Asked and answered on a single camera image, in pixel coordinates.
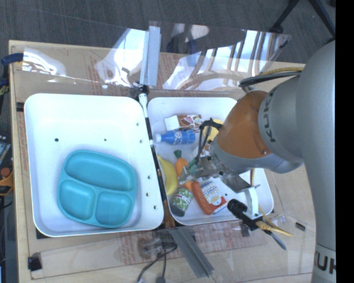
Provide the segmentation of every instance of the blue bottle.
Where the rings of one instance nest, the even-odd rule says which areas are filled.
[[[161,135],[155,135],[157,143],[166,142],[169,144],[191,144],[195,140],[195,133],[193,130],[172,130]]]

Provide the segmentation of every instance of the white bottle cap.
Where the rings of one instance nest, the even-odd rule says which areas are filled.
[[[155,134],[155,142],[157,143],[161,142],[161,134]]]

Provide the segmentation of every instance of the sausage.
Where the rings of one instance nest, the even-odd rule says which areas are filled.
[[[214,211],[212,210],[210,204],[208,203],[205,195],[202,192],[201,184],[196,180],[194,180],[191,184],[191,191],[194,195],[194,198],[198,202],[199,207],[202,209],[202,211],[206,215],[211,215]]]

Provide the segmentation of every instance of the green soda can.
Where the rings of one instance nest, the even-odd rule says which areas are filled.
[[[177,190],[175,196],[171,201],[171,211],[174,215],[182,217],[185,215],[187,208],[191,200],[193,199],[193,193],[184,187],[180,187]]]

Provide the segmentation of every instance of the banana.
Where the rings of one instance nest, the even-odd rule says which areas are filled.
[[[178,185],[177,171],[171,162],[163,159],[160,155],[158,155],[158,159],[160,161],[162,171],[165,174],[165,179],[164,179],[165,191],[166,194],[170,196],[177,189],[177,185]]]

